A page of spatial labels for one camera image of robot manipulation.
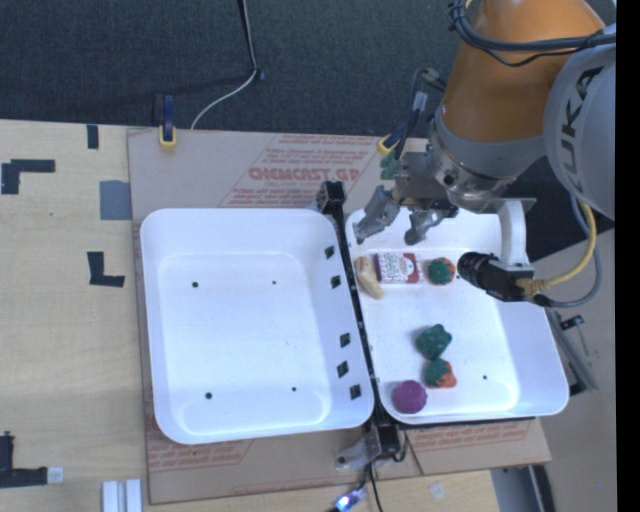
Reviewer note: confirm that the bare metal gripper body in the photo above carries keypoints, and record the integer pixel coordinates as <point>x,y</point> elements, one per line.
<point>430,182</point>

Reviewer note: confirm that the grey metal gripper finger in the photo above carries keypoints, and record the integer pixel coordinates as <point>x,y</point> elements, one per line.
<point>421,224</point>
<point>374,216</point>

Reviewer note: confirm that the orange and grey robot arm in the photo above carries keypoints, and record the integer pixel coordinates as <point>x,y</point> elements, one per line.
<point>505,85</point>

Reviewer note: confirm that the red and white packet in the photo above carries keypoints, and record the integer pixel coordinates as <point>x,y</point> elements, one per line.
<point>397,268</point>

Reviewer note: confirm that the green and orange toy strawberry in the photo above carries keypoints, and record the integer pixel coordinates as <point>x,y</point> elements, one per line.
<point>441,271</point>
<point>440,374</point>

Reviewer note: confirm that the thin black rod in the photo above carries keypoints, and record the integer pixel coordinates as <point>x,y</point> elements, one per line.
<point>358,300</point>

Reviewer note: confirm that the green broccoli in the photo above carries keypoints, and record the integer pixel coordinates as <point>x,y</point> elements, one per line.
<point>432,341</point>

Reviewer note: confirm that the white plastic tray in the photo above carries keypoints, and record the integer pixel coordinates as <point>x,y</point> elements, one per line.
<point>240,325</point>
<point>480,345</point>

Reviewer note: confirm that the purple grapes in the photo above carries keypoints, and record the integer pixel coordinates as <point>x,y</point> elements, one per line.
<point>409,397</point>

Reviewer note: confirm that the brown cardboard board red print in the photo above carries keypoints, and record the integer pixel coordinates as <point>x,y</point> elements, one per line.
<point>200,165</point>

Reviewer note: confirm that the black cylinder on white bracket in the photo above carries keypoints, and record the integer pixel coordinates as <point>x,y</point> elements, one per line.
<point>500,265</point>

